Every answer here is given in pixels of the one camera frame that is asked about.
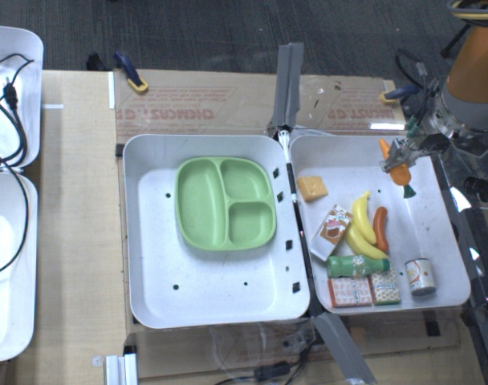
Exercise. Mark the green divided plate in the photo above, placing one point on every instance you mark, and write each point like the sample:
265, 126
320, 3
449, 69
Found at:
200, 203

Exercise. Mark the white plastic tray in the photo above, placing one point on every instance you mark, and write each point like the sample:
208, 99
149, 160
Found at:
212, 287
424, 223

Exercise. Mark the green plastic bottle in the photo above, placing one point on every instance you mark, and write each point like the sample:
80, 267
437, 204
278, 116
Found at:
350, 266

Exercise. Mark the orange toy carrot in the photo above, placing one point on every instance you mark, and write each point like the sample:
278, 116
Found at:
401, 175

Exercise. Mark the white carton with cake print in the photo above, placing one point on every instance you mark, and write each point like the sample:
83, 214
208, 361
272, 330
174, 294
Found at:
331, 233

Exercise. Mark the yellow banana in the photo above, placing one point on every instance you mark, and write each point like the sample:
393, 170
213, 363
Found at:
360, 245
363, 217

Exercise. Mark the black cylinder on white bracket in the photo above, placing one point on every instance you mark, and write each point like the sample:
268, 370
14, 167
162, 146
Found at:
477, 189

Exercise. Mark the orange red sausage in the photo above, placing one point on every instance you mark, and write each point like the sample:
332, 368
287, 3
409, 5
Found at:
381, 227

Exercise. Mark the small white and orange can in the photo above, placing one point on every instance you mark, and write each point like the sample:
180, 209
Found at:
420, 277

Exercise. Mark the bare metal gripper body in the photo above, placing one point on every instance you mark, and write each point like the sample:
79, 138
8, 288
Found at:
436, 140

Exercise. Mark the orange patterned carton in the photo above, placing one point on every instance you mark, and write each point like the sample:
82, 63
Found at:
350, 292

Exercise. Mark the yellow patterned carton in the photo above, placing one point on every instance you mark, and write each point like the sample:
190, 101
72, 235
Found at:
385, 289

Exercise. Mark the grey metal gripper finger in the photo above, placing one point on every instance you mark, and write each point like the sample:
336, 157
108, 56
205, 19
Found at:
411, 158
393, 155

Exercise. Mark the brown cardboard board red print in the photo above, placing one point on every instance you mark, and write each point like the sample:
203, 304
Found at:
212, 106

